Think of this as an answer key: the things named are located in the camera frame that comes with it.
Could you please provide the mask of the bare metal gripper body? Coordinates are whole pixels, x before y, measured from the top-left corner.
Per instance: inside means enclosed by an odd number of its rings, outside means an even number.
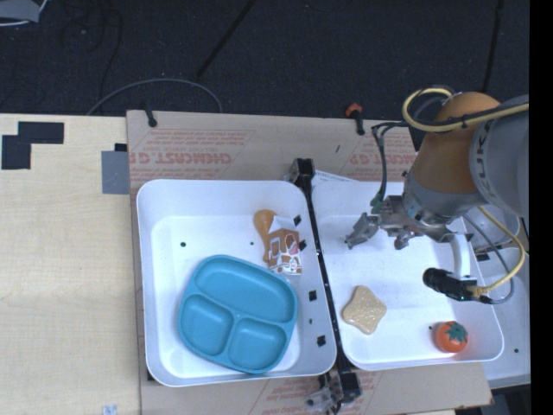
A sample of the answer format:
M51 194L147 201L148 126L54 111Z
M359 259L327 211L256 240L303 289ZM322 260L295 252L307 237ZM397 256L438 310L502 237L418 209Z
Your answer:
M404 195L389 195L379 211L378 224L395 240L426 236L432 240L452 240L448 229L451 217L441 216Z

